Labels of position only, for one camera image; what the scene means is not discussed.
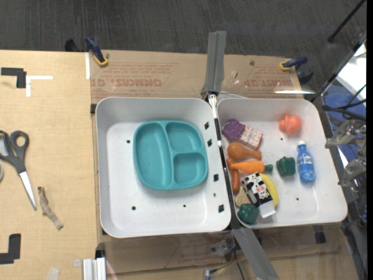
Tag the black and white milk carton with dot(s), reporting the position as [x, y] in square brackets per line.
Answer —
[258, 191]

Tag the teal divided plate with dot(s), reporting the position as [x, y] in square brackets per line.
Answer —
[151, 156]

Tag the teal green toy pepper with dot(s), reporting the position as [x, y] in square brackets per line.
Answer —
[248, 213]

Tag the brown cardboard board red print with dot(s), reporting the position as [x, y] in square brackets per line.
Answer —
[151, 77]

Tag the tan toy biscuit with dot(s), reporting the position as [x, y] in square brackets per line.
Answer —
[241, 198]

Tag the blue plastic bottle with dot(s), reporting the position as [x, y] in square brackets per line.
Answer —
[306, 165]

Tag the thin black and white rod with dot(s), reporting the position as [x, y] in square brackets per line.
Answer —
[216, 127]

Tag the dark green toy pepper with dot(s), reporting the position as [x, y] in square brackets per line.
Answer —
[286, 166]

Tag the purple toy grapes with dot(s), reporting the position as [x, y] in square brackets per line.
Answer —
[232, 129]

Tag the orange toy chicken drumstick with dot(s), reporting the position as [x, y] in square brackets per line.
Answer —
[240, 151]

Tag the white plastic tray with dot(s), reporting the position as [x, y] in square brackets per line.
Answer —
[163, 211]
[306, 203]

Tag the crumpled beige tape strip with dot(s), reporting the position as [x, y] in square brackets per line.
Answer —
[46, 206]

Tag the orange toy carrot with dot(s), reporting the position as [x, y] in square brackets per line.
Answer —
[249, 166]

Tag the orange toy pepper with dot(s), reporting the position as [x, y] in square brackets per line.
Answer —
[290, 124]

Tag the pink patterned small carton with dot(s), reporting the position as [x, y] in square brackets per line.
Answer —
[252, 137]

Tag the yellow banana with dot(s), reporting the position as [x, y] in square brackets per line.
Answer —
[272, 187]

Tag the orange-brown toy sausage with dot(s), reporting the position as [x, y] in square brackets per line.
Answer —
[235, 181]

